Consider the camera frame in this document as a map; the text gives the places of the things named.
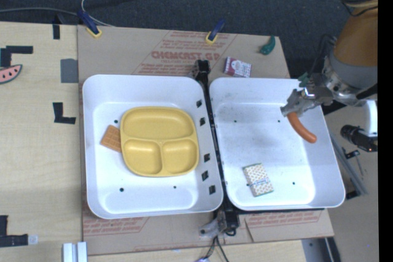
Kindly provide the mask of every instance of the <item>yellow divided plate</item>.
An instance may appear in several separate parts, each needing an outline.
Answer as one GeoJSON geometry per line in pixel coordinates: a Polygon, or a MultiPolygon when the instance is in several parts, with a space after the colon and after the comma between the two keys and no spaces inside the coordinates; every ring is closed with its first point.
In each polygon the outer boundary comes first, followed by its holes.
{"type": "Polygon", "coordinates": [[[149,177],[184,175],[199,161],[192,118],[172,107],[137,107],[122,117],[123,159],[134,173],[149,177]]]}

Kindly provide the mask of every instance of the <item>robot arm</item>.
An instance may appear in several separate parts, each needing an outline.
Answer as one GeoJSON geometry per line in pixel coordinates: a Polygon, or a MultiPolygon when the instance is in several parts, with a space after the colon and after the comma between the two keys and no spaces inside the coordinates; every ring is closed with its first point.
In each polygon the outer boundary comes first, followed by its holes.
{"type": "MultiPolygon", "coordinates": [[[[322,72],[314,73],[312,68],[311,74],[300,84],[303,89],[293,90],[287,104],[281,107],[283,116],[288,117],[296,132],[311,143],[316,137],[298,120],[305,111],[316,106],[329,106],[333,101],[369,109],[370,102],[359,99],[358,95],[378,83],[378,0],[341,1],[347,9],[353,10],[337,40],[322,37],[320,55],[313,65],[314,68],[316,62],[323,59],[322,72]]],[[[372,136],[360,128],[357,132],[372,138],[371,143],[375,143],[375,130],[372,136]]],[[[349,139],[348,132],[341,133],[349,139]]],[[[368,151],[370,147],[376,150],[376,146],[368,146],[368,151]]]]}

